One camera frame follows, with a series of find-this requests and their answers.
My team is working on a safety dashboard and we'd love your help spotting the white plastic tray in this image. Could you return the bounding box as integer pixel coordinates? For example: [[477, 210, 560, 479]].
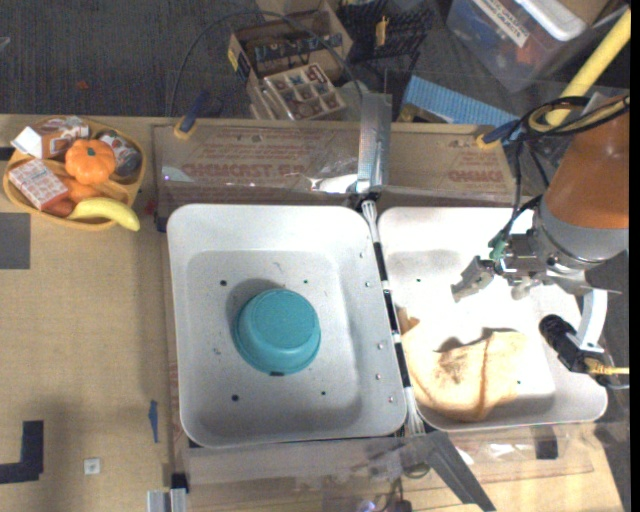
[[165, 202, 409, 449], [376, 205, 610, 433]]

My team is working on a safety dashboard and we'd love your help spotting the tan yellow cloth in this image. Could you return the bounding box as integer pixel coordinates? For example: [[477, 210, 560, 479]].
[[396, 305, 529, 423]]

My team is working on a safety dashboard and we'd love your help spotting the black cylinder on white bracket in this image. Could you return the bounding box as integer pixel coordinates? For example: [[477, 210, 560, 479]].
[[538, 286, 610, 375]]

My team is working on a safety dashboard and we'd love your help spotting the red and white carton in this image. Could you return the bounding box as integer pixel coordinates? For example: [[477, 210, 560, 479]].
[[7, 158, 71, 212]]

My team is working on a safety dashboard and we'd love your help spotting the orange carrot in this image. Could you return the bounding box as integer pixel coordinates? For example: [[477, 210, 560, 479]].
[[59, 177, 103, 204]]

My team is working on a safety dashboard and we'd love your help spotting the brown cardboard board red print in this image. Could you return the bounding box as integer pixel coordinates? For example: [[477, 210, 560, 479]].
[[151, 121, 597, 494]]

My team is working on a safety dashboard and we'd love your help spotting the teal bowl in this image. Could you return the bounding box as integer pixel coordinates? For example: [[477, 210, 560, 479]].
[[230, 287, 323, 378]]

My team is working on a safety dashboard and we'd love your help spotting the small red and white can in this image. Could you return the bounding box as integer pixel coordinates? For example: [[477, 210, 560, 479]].
[[96, 130, 143, 178]]

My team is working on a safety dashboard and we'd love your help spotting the thin black and white rod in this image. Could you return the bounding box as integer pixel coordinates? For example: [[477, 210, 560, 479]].
[[360, 198, 427, 437]]

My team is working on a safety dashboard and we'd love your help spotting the yellow banana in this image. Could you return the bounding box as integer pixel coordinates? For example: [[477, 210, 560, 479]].
[[65, 196, 142, 233]]

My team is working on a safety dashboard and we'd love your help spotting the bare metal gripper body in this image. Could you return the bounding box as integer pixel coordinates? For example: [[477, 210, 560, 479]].
[[493, 230, 557, 289]]

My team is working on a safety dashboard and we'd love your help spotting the white and brown carton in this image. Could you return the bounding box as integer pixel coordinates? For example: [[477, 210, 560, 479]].
[[10, 116, 91, 161]]

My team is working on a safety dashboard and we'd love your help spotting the orange pumpkin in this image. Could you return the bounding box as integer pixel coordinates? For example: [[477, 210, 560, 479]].
[[64, 138, 118, 187]]

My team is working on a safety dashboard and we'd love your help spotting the orange divided plate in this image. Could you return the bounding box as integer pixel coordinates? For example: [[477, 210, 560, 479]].
[[2, 115, 148, 233]]

